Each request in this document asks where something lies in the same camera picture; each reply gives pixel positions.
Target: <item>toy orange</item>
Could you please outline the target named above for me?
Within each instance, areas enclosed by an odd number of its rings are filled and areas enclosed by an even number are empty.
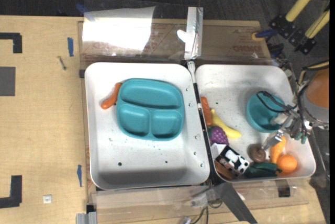
[[[277,168],[282,170],[284,174],[291,173],[297,168],[297,160],[292,155],[282,155],[278,158]]]

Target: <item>teal plate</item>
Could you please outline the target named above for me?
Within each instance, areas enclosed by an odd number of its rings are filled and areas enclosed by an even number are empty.
[[[119,128],[130,137],[171,140],[183,129],[183,96],[166,82],[129,79],[119,90],[116,115]]]

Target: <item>yellow banana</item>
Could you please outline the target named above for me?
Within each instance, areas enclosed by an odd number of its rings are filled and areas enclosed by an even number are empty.
[[[211,119],[212,119],[212,126],[218,126],[223,129],[223,131],[226,133],[228,138],[239,138],[241,137],[241,133],[239,131],[236,131],[234,129],[231,129],[230,127],[226,126],[222,120],[219,118],[219,116],[216,115],[215,110],[211,109]]]

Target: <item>wooden table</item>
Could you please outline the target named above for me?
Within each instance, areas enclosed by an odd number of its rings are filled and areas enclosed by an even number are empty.
[[[86,212],[83,101],[79,78],[81,17],[0,16],[0,32],[19,32],[23,52],[0,40],[0,66],[15,67],[15,96],[0,96],[0,197],[12,175],[23,179],[19,207],[1,208],[0,223],[75,223]],[[74,41],[69,56],[68,37]],[[59,59],[63,60],[63,70]],[[77,175],[82,167],[82,186]],[[306,185],[305,205],[252,210],[259,223],[325,223],[316,193]],[[51,203],[43,203],[52,195]],[[179,223],[180,219],[146,223]],[[209,223],[237,221],[232,213]]]

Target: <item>black square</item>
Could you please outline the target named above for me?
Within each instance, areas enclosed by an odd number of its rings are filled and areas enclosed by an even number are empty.
[[[0,96],[15,96],[15,67],[0,67]]]

